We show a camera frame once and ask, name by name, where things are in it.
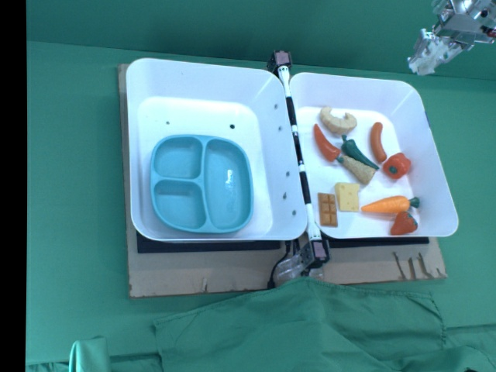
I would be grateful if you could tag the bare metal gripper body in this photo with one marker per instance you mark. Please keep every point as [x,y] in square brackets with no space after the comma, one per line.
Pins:
[465,18]

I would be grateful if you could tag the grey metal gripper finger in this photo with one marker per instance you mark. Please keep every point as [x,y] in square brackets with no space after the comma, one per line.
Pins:
[445,52]
[420,58]

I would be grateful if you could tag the white plastic tray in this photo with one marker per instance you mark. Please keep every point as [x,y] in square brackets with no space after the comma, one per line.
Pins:
[422,107]
[201,83]

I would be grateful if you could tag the orange sausage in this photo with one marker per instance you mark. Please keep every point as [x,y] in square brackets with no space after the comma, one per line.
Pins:
[377,142]

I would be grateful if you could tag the beige toy croissant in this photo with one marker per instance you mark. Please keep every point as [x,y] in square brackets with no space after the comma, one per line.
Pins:
[334,122]

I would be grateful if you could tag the red bell pepper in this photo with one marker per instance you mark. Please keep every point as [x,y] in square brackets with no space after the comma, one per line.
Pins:
[397,165]

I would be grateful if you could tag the green chili pepper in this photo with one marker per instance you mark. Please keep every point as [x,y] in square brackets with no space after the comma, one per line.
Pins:
[354,151]

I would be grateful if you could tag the beige waffle cone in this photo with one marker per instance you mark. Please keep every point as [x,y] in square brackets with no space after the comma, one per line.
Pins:
[360,171]

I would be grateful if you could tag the red chili pepper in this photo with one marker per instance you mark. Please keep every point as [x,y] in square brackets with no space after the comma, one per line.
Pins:
[324,145]

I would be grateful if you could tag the orange carrot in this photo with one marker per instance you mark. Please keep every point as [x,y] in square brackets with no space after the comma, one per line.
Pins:
[387,204]

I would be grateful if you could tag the black and white thin rod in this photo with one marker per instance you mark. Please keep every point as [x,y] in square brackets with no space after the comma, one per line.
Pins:
[298,149]

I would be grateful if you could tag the yellow cheese wedge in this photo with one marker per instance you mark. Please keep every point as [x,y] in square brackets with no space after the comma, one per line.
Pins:
[347,197]

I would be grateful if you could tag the red strawberry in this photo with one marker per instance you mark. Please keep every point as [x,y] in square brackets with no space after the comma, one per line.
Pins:
[404,224]

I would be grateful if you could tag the brown chocolate biscuit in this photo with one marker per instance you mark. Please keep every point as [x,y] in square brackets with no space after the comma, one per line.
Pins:
[328,209]

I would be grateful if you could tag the blue divided plate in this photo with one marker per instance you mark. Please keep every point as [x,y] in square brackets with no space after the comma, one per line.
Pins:
[224,184]

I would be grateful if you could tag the loose green cloth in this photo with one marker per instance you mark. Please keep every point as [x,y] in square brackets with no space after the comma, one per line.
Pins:
[329,324]

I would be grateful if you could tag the brown cardboard board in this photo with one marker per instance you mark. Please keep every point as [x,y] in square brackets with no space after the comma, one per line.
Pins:
[232,269]

